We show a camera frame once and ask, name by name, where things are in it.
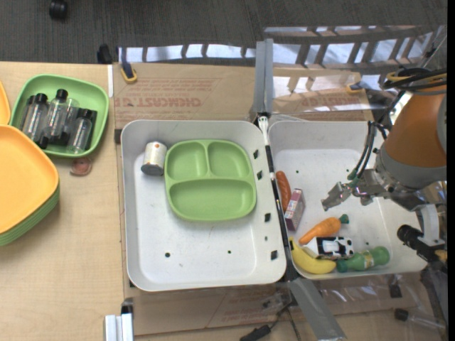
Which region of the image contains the small white can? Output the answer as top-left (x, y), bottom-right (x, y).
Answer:
top-left (140, 141), bottom-right (168, 177)

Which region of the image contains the pink carton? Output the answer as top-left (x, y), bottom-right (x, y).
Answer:
top-left (284, 188), bottom-right (307, 232)

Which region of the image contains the black and white milk carton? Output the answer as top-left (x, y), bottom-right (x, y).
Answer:
top-left (301, 236), bottom-right (355, 261)

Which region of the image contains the brown cardboard board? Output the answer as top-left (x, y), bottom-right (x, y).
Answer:
top-left (112, 61), bottom-right (429, 336)

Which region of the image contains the clear plastic bottle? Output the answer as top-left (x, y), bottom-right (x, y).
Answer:
top-left (66, 108), bottom-right (95, 155)
top-left (394, 308), bottom-right (446, 330)
top-left (21, 92), bottom-right (50, 142)
top-left (43, 88), bottom-right (70, 139)

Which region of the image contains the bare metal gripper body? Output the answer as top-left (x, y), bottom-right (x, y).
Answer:
top-left (355, 168), bottom-right (396, 206)

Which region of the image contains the orange carrot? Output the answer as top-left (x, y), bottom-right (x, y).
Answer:
top-left (298, 213), bottom-right (350, 246)

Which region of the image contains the green bottle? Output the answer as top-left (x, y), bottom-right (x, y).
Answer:
top-left (336, 245), bottom-right (391, 274)

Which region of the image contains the orange sausage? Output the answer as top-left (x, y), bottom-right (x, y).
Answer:
top-left (275, 170), bottom-right (293, 213)

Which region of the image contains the black cylinder on white bracket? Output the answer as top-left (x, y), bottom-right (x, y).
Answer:
top-left (397, 204), bottom-right (448, 263)

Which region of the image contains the yellow plate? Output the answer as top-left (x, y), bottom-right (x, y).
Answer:
top-left (0, 80), bottom-right (12, 126)
top-left (0, 124), bottom-right (60, 234)

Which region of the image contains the green divided plate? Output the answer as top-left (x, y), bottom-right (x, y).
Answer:
top-left (164, 139), bottom-right (258, 222)

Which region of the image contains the yellow banana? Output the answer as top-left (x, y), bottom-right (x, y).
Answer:
top-left (288, 236), bottom-right (338, 275)

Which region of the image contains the white plastic tray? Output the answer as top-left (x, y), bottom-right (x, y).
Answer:
top-left (267, 120), bottom-right (429, 281)
top-left (120, 119), bottom-right (288, 293)

